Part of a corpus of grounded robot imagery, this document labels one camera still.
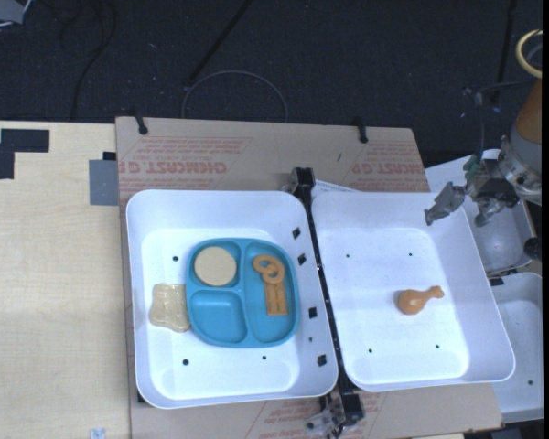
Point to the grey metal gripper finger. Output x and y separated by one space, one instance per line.
487 211
444 201

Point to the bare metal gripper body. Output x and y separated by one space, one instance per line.
494 185

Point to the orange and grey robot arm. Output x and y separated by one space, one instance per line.
530 117

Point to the orange toy chicken drumstick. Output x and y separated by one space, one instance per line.
414 301

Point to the thin black rod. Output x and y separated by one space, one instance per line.
322 277

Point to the white plastic tray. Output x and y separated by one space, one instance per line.
393 355
219 373

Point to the orange toy pretzel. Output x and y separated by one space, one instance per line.
274 273

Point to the brown cardboard board, red print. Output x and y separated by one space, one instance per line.
256 158

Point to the beige round biscuit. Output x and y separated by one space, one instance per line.
215 266

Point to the blue divided plate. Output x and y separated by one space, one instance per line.
217 316

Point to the beige toy bread slice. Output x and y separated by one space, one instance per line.
169 309

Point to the black cylinder on white bracket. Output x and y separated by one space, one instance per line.
533 249

